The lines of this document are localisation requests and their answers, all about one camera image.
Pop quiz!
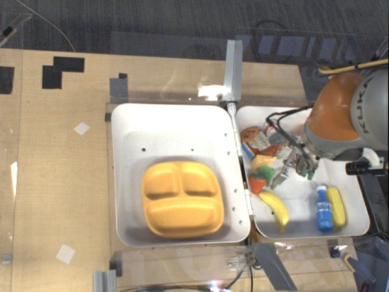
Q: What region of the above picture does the small labelled can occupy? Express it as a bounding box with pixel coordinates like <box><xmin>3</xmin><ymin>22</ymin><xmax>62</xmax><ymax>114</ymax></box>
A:
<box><xmin>262</xmin><ymin>119</ymin><xmax>289</xmax><ymax>147</ymax></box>

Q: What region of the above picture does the brown doughnut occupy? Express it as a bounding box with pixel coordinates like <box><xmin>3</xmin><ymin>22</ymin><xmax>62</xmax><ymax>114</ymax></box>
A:
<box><xmin>239</xmin><ymin>126</ymin><xmax>264</xmax><ymax>144</ymax></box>

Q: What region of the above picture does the red strawberry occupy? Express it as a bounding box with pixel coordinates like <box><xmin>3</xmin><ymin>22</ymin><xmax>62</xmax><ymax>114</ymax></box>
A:
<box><xmin>248</xmin><ymin>173</ymin><xmax>268</xmax><ymax>195</ymax></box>

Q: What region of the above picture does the pale yellow cheese wedge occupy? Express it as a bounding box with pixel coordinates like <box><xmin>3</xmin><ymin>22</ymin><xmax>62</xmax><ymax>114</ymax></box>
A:
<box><xmin>250</xmin><ymin>154</ymin><xmax>277</xmax><ymax>170</ymax></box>

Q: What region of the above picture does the white plastic tray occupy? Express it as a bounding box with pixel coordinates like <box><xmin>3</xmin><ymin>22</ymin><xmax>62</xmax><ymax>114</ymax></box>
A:
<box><xmin>235</xmin><ymin>105</ymin><xmax>371</xmax><ymax>240</ymax></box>
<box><xmin>111</xmin><ymin>103</ymin><xmax>252</xmax><ymax>248</ymax></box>

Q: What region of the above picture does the blue white orange carton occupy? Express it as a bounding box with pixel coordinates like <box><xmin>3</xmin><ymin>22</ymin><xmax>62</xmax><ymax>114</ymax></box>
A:
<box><xmin>241</xmin><ymin>131</ymin><xmax>272</xmax><ymax>160</ymax></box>

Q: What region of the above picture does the yellow corn cob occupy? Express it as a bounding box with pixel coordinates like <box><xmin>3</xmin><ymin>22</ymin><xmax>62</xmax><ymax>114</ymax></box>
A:
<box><xmin>325</xmin><ymin>187</ymin><xmax>347</xmax><ymax>228</ymax></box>

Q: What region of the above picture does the orange divided plate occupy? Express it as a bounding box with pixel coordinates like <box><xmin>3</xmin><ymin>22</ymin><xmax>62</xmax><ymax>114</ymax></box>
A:
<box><xmin>141</xmin><ymin>161</ymin><xmax>225</xmax><ymax>240</ymax></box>

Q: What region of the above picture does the yellow banana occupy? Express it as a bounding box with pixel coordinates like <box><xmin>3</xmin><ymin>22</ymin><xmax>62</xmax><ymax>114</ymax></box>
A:
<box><xmin>258</xmin><ymin>190</ymin><xmax>290</xmax><ymax>235</ymax></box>

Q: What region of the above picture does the black cylinder on white bracket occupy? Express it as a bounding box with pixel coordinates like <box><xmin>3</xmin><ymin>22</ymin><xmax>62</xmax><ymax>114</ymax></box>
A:
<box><xmin>345</xmin><ymin>147</ymin><xmax>385</xmax><ymax>176</ymax></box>

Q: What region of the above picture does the green broccoli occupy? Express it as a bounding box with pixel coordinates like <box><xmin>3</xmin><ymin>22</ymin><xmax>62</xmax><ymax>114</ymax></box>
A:
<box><xmin>258</xmin><ymin>165</ymin><xmax>278</xmax><ymax>185</ymax></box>

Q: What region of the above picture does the orange carrot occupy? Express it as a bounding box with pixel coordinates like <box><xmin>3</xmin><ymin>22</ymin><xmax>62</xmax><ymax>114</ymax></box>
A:
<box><xmin>260</xmin><ymin>144</ymin><xmax>284</xmax><ymax>158</ymax></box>

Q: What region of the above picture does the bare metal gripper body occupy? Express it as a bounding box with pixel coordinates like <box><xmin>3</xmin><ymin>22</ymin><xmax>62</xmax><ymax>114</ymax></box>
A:
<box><xmin>284</xmin><ymin>137</ymin><xmax>320</xmax><ymax>176</ymax></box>

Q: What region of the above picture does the blue plastic bottle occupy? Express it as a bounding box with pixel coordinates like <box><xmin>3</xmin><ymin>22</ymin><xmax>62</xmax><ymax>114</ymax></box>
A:
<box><xmin>315</xmin><ymin>185</ymin><xmax>335</xmax><ymax>233</ymax></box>

